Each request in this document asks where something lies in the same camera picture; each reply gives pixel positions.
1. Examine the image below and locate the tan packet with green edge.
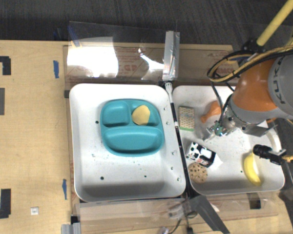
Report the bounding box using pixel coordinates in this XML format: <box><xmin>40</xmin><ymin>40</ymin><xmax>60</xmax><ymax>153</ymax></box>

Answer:
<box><xmin>177</xmin><ymin>105</ymin><xmax>196</xmax><ymax>132</ymax></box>

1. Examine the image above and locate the yellow banana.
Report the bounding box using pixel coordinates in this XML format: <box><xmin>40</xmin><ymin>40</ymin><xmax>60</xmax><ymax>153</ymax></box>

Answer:
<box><xmin>243</xmin><ymin>152</ymin><xmax>263</xmax><ymax>187</ymax></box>

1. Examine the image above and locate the blue divided plate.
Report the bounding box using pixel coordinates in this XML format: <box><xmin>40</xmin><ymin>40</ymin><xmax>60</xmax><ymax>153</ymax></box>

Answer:
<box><xmin>99</xmin><ymin>98</ymin><xmax>165</xmax><ymax>157</ymax></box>

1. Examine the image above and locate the black and white carton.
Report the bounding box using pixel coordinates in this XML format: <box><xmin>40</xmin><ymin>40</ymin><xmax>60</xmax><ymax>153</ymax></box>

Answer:
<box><xmin>185</xmin><ymin>141</ymin><xmax>223</xmax><ymax>169</ymax></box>

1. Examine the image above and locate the white plastic tray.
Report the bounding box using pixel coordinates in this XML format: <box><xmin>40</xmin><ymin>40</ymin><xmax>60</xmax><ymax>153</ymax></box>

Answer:
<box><xmin>68</xmin><ymin>82</ymin><xmax>187</xmax><ymax>203</ymax></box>
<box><xmin>171</xmin><ymin>84</ymin><xmax>286</xmax><ymax>196</ymax></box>

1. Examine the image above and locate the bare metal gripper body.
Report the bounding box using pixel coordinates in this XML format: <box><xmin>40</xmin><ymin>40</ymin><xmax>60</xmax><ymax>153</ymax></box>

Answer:
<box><xmin>210</xmin><ymin>116</ymin><xmax>238</xmax><ymax>137</ymax></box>

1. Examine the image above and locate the orange toy chicken drumstick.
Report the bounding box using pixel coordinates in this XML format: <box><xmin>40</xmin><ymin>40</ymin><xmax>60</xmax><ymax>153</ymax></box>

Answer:
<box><xmin>200</xmin><ymin>100</ymin><xmax>222</xmax><ymax>124</ymax></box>

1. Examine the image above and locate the brown chocolate chip biscuit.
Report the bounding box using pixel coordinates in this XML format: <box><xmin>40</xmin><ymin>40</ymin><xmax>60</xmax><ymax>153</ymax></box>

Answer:
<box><xmin>188</xmin><ymin>162</ymin><xmax>209</xmax><ymax>184</ymax></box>

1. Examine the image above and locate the black cylinder on white bracket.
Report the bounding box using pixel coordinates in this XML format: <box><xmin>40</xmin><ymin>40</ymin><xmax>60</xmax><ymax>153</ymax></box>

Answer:
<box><xmin>252</xmin><ymin>122</ymin><xmax>288</xmax><ymax>166</ymax></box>

